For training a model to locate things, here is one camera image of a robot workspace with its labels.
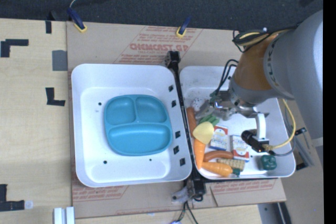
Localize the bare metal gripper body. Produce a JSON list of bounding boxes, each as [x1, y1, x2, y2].
[[208, 90, 270, 119]]

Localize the white speckled toy egg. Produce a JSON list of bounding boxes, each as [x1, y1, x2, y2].
[[191, 96, 206, 111]]

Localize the green toy beans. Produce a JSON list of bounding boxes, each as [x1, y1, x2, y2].
[[198, 115, 221, 127]]

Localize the orange toy carrot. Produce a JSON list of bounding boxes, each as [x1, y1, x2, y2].
[[186, 106, 198, 136], [193, 138, 206, 170]]

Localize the thin black rod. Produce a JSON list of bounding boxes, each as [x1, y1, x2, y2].
[[172, 60, 202, 187]]

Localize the yellow toy potato chip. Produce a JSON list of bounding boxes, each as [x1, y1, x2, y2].
[[192, 121, 215, 145]]

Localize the small white and red carton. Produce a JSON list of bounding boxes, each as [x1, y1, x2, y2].
[[230, 134, 250, 163], [209, 125, 229, 152]]

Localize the brown toy sausage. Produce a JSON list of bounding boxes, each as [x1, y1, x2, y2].
[[203, 150, 234, 163]]

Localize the white plastic tray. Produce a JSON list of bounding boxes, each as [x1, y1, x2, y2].
[[179, 65, 297, 180], [70, 63, 193, 188]]

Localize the yellow toy corn cob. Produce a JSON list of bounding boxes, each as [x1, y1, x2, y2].
[[217, 158, 246, 172]]

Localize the orange carrot with green top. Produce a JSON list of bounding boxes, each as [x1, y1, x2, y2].
[[201, 162, 241, 178]]

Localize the blue divided plate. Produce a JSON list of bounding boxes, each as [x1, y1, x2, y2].
[[103, 94, 173, 157]]

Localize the brown cardboard board red print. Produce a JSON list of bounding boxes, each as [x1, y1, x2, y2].
[[65, 20, 287, 219]]

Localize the black cylinder on white bracket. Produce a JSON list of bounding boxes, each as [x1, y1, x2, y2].
[[240, 112, 270, 153]]

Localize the black block with thin wires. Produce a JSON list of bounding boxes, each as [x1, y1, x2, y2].
[[183, 178, 207, 198], [164, 50, 182, 69]]

